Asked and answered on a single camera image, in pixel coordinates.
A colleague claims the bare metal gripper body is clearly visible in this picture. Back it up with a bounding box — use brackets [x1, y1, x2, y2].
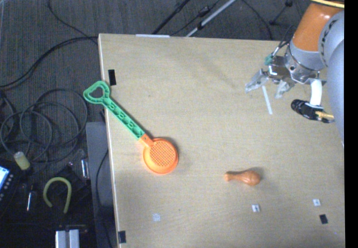
[265, 55, 321, 85]

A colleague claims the pale wood board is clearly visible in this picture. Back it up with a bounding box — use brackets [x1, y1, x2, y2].
[97, 33, 345, 248]

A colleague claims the orange toy chicken drumstick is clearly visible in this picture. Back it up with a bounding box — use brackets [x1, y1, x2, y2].
[223, 170, 262, 186]

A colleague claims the green and orange toy sieve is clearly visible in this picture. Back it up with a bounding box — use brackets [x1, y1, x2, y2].
[83, 80, 180, 175]

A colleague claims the black cylinder on white bracket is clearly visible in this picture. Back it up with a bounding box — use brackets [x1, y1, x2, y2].
[290, 78, 327, 124]

